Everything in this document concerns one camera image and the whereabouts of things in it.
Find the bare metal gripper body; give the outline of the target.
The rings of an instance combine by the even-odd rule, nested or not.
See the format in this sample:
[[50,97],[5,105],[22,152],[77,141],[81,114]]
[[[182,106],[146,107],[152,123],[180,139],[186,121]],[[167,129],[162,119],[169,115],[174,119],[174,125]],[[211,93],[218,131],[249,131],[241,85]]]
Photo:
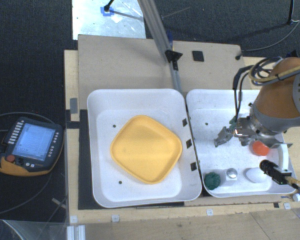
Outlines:
[[271,132],[261,124],[258,120],[252,117],[240,117],[234,128],[234,136],[239,137],[252,137],[252,141],[260,141],[266,146],[277,146],[282,144],[282,140],[278,139],[278,133]]

